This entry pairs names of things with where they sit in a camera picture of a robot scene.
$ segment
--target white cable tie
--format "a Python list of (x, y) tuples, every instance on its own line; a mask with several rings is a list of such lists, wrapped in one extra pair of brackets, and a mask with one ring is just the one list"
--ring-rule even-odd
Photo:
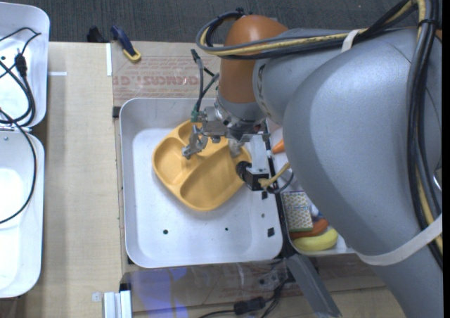
[(355, 253), (368, 265), (394, 265), (405, 260), (406, 258), (411, 257), (415, 252), (425, 247), (441, 233), (442, 213), (432, 224), (414, 236), (410, 241), (407, 241), (404, 245), (398, 247), (392, 252), (380, 255), (364, 255), (358, 252)]
[(353, 44), (353, 39), (355, 36), (359, 33), (359, 29), (352, 30), (344, 39), (344, 42), (342, 43), (342, 49), (341, 53), (344, 53), (345, 51), (348, 51)]

